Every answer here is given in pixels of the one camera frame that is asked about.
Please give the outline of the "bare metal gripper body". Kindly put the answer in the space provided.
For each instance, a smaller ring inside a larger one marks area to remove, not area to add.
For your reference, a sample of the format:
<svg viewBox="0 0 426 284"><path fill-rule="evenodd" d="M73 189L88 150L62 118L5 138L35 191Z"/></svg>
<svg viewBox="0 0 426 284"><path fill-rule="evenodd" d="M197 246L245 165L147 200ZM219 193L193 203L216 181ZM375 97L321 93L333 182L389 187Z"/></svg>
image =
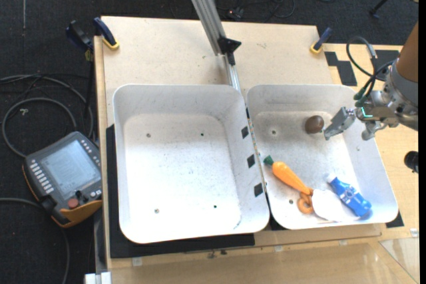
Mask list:
<svg viewBox="0 0 426 284"><path fill-rule="evenodd" d="M390 128L402 124L418 130L418 87L412 82L400 87L394 82L386 82L381 90L374 90L355 112L357 118L364 122Z"/></svg>

